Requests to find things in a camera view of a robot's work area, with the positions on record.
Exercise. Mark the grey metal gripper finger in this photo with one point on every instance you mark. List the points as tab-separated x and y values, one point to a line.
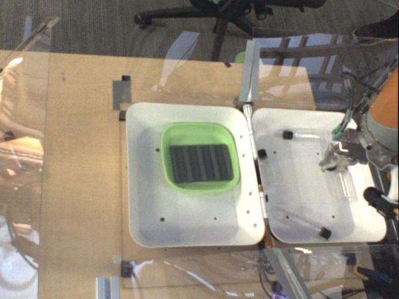
327	166
331	151

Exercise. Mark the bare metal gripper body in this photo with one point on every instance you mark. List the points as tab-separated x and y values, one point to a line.
352	148

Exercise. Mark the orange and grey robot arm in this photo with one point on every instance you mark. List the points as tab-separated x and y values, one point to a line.
385	104

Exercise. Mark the clear plastic tube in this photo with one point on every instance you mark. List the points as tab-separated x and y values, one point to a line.
348	185

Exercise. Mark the white plastic tray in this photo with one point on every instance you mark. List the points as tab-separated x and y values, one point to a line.
149	179
299	182

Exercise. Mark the clear tube with black cap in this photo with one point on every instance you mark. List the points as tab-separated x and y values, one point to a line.
287	134
325	233

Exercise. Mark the thin black and white rod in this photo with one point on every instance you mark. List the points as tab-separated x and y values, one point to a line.
251	132

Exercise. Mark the black ribbed rack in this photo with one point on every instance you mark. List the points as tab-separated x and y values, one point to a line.
201	164

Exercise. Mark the green plastic bowl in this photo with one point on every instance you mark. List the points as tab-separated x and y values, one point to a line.
199	132

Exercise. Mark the black cylinder on white bracket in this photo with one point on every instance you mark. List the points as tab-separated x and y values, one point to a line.
377	199

